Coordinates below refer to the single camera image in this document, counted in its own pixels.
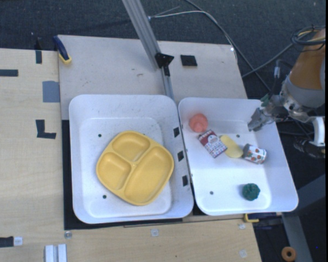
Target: yellow object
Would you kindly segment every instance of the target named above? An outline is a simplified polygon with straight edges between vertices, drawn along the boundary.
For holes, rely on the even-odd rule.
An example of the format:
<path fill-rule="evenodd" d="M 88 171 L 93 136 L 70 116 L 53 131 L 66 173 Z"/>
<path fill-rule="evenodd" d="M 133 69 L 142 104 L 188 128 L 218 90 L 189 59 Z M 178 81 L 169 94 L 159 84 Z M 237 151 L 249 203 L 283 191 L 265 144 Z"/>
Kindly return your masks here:
<path fill-rule="evenodd" d="M 243 155 L 243 150 L 229 136 L 223 135 L 220 137 L 221 142 L 227 146 L 225 154 L 232 158 L 239 158 Z"/>
<path fill-rule="evenodd" d="M 72 58 L 68 55 L 68 57 L 69 57 L 69 59 L 67 59 L 67 60 L 65 60 L 64 58 L 63 58 L 63 56 L 59 53 L 58 54 L 58 57 L 60 58 L 60 60 L 64 63 L 64 64 L 70 64 L 71 63 L 71 61 L 72 61 Z"/>
<path fill-rule="evenodd" d="M 255 219 L 249 219 L 248 214 L 245 213 L 245 214 L 244 214 L 244 221 L 245 221 L 245 222 L 256 223 L 256 222 L 259 222 L 259 219 L 258 219 L 258 218 L 255 218 Z"/>
<path fill-rule="evenodd" d="M 100 182 L 123 200 L 144 206 L 161 193 L 174 169 L 170 152 L 135 131 L 118 134 L 96 165 Z"/>

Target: black floor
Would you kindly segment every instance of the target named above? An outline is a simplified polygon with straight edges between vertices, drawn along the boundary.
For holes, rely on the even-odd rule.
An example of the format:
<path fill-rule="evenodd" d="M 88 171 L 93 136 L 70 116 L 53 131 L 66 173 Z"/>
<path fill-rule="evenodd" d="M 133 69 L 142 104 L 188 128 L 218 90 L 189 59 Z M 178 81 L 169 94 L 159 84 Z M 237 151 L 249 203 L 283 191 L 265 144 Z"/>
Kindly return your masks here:
<path fill-rule="evenodd" d="M 291 43 L 295 31 L 325 26 L 326 0 L 141 0 L 147 15 L 204 10 L 151 19 L 158 40 L 227 44 L 232 40 L 242 75 L 268 62 Z M 34 49 L 39 40 L 44 50 L 53 50 L 57 34 L 95 37 L 138 38 L 121 0 L 0 0 L 0 47 Z M 294 64 L 302 48 L 292 46 L 279 58 Z M 260 99 L 273 83 L 275 61 L 243 77 L 250 99 Z M 325 115 L 325 107 L 318 110 Z M 295 123 L 279 124 L 280 137 L 297 189 L 325 173 L 325 160 L 311 158 L 293 147 L 303 135 Z M 314 262 L 326 261 L 326 205 L 301 216 L 301 223 Z M 282 224 L 255 226 L 263 262 L 282 261 L 280 251 L 288 245 Z"/>

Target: black clamp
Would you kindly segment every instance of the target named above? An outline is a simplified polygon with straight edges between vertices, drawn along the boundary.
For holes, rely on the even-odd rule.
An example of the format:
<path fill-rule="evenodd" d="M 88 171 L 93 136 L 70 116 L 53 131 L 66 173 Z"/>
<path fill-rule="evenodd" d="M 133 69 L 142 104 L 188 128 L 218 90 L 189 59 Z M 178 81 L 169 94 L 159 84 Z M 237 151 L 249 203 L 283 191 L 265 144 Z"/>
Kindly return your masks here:
<path fill-rule="evenodd" d="M 164 74 L 166 76 L 170 76 L 169 64 L 173 61 L 174 57 L 158 52 L 155 55 L 155 59 L 157 61 L 158 67 L 164 69 Z"/>

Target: small box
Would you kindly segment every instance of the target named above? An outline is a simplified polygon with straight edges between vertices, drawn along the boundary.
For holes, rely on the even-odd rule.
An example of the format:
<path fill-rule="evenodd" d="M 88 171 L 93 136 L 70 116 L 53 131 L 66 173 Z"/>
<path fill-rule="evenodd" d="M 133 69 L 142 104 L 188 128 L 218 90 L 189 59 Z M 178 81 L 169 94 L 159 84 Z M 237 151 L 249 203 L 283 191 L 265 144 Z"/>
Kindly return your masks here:
<path fill-rule="evenodd" d="M 198 137 L 201 144 L 206 148 L 210 155 L 214 158 L 227 150 L 226 145 L 221 142 L 214 131 L 208 130 Z"/>

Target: white tray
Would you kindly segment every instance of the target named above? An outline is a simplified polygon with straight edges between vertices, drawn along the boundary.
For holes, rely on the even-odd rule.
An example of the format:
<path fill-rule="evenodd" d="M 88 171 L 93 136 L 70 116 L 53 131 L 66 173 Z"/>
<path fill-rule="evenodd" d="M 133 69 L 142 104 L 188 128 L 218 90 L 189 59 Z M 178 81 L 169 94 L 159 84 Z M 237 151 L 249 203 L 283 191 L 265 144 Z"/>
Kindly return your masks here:
<path fill-rule="evenodd" d="M 275 123 L 258 132 L 248 130 L 248 122 L 259 100 L 185 98 L 179 115 L 187 150 L 192 184 L 198 207 L 211 216 L 255 212 L 287 212 L 298 204 L 298 197 Z M 198 140 L 188 123 L 196 113 L 208 119 L 208 129 L 217 136 L 232 138 L 241 148 L 247 143 L 267 151 L 263 164 L 221 154 L 215 159 Z M 256 183 L 261 192 L 254 201 L 242 196 L 244 184 Z"/>
<path fill-rule="evenodd" d="M 182 218 L 193 207 L 183 138 L 175 102 L 163 95 L 79 95 L 69 105 L 73 210 L 89 224 Z M 131 205 L 104 187 L 96 163 L 120 132 L 141 132 L 172 154 L 175 167 L 164 190 L 146 206 Z"/>

